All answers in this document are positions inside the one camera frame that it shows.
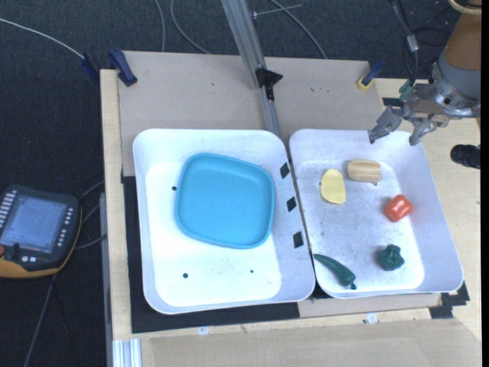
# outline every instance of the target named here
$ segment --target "black floor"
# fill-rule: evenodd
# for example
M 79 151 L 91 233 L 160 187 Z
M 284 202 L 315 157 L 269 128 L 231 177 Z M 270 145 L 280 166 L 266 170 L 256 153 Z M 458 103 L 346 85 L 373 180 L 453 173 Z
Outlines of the black floor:
M 200 53 L 172 23 L 171 0 L 158 1 L 166 22 L 165 51 Z M 248 1 L 258 12 L 276 8 L 266 0 Z M 403 58 L 405 30 L 387 0 L 277 1 L 302 5 L 291 12 L 329 59 L 383 60 L 382 77 L 406 78 L 413 70 L 412 59 L 406 58 L 408 69 Z M 458 14 L 446 0 L 401 1 L 421 43 L 417 76 L 426 78 Z M 201 47 L 214 54 L 237 53 L 219 0 L 176 0 L 174 13 Z M 110 67 L 111 47 L 160 51 L 162 46 L 152 0 L 0 0 L 0 18 L 87 53 L 96 69 Z M 322 58 L 283 12 L 259 16 L 257 32 L 266 56 Z M 0 22 L 0 190 L 23 184 L 82 194 L 102 180 L 99 89 L 80 61 L 53 41 Z M 95 208 L 102 190 L 84 198 L 85 213 Z M 99 233 L 95 215 L 84 225 L 80 243 Z M 0 280 L 1 367 L 24 364 L 51 281 Z M 29 365 L 105 365 L 100 245 L 75 251 L 52 289 Z

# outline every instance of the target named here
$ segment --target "red toy tomato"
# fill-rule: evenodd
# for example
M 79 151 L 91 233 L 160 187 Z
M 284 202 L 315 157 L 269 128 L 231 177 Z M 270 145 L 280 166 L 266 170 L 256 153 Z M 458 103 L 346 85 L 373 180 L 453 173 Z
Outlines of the red toy tomato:
M 384 214 L 392 222 L 397 222 L 412 211 L 413 204 L 403 194 L 398 194 L 387 204 L 384 209 Z

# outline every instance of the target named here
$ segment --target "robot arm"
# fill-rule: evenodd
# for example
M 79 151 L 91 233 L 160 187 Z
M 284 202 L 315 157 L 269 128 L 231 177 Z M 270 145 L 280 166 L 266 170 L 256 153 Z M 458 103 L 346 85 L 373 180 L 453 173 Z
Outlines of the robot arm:
M 481 7 L 482 0 L 469 0 Z M 408 81 L 396 105 L 388 105 L 368 131 L 370 142 L 394 131 L 403 119 L 414 126 L 410 144 L 445 127 L 451 119 L 481 117 L 481 8 L 465 8 L 438 60 L 428 84 Z

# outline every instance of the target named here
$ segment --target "white tray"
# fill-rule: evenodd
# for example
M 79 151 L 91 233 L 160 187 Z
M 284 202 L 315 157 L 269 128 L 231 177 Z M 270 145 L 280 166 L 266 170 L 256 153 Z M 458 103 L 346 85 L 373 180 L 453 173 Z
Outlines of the white tray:
M 185 313 L 298 301 L 315 276 L 283 142 L 265 131 L 149 129 L 134 140 L 144 296 L 161 313 Z M 185 161 L 201 152 L 248 161 L 275 184 L 275 213 L 267 241 L 226 248 L 186 236 L 174 218 L 175 190 Z M 303 245 L 294 245 L 294 235 Z
M 409 134 L 394 132 L 373 145 L 364 131 L 304 129 L 293 134 L 290 152 L 313 254 L 327 255 L 356 275 L 356 290 L 341 286 L 315 260 L 319 286 L 333 297 L 449 292 L 458 289 L 462 269 L 421 145 L 410 146 Z M 382 180 L 348 179 L 353 159 L 381 163 Z M 329 168 L 342 172 L 346 203 L 327 203 L 319 182 Z M 383 209 L 402 193 L 414 211 L 391 222 Z M 406 263 L 385 271 L 376 261 L 389 244 L 401 247 Z

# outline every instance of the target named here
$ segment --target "dark green toy pepper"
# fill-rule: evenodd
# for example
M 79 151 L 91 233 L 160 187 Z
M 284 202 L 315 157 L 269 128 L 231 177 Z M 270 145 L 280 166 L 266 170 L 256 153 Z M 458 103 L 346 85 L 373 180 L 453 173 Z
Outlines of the dark green toy pepper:
M 380 250 L 378 258 L 385 271 L 393 271 L 404 264 L 404 258 L 400 255 L 400 247 L 396 245 L 387 245 L 385 250 Z
M 353 281 L 355 281 L 356 278 L 355 275 L 343 264 L 325 255 L 314 254 L 313 256 L 316 260 L 321 262 L 321 264 L 326 266 L 331 272 L 333 272 L 336 275 L 341 285 L 344 286 L 349 285 L 352 290 L 357 289 L 357 286 L 353 284 Z

